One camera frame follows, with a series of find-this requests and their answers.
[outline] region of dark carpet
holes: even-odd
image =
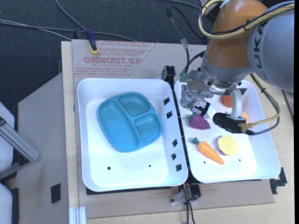
[[[199,33],[199,10],[169,0],[58,0],[86,29],[127,37],[139,42],[180,43],[166,9],[179,8]],[[200,7],[200,0],[179,0]],[[263,0],[268,7],[287,0]],[[205,44],[173,12],[177,27],[189,44]],[[81,27],[71,21],[55,0],[0,0],[0,19],[38,27],[63,28],[57,33],[72,39]],[[206,18],[210,27],[214,17]],[[95,34],[96,40],[126,38]],[[61,41],[53,33],[0,24],[0,101],[16,116],[17,104],[60,72]]]

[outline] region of black object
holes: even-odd
[[[51,203],[55,203],[61,199],[60,183],[51,187]]]
[[[240,123],[246,123],[245,119],[232,119],[230,118],[230,114],[226,113],[216,113],[213,116],[213,122],[220,128],[224,128],[225,130],[231,133],[244,133],[242,128],[239,126]]]
[[[15,164],[15,163],[18,163],[19,166],[22,166],[22,165],[29,163],[29,161],[22,154],[20,154],[17,150],[14,149],[12,164]],[[16,176],[17,176],[17,172],[14,172],[13,174],[3,178],[1,180],[1,182],[7,182],[9,179],[12,179]]]
[[[286,177],[285,177],[285,171],[284,168],[281,168],[280,174],[279,174],[279,179],[270,179],[270,186],[273,194],[277,194],[277,187],[282,187],[285,186],[287,183]]]
[[[195,201],[201,196],[200,188],[197,183],[190,184],[191,198],[188,201]]]
[[[159,189],[170,189],[171,187],[153,187],[153,188],[138,188],[138,189],[124,189],[124,190],[113,190],[96,192],[86,187],[86,195],[98,195],[98,194],[109,194],[109,193],[122,193],[122,192],[135,192],[135,191],[148,191],[148,190],[159,190]]]
[[[176,75],[176,72],[174,70],[174,66],[164,66],[161,76],[162,80],[165,82],[168,82],[171,88],[173,89],[174,87],[174,77]]]
[[[12,212],[12,224],[19,223],[19,189],[15,188],[10,190],[13,196],[13,212]]]
[[[74,32],[74,39],[80,39],[80,40],[83,39],[82,36],[81,36],[81,30],[79,28],[76,29],[75,32]]]

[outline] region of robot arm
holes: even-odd
[[[221,10],[208,33],[201,19],[215,2],[222,2]],[[255,72],[265,82],[293,92],[294,2],[267,9],[257,0],[212,0],[200,14],[199,28],[210,39],[201,67],[184,76],[181,105],[192,108],[198,99],[230,95],[232,114],[217,113],[213,122],[232,133],[250,134],[240,118],[246,90],[238,88],[247,75]]]

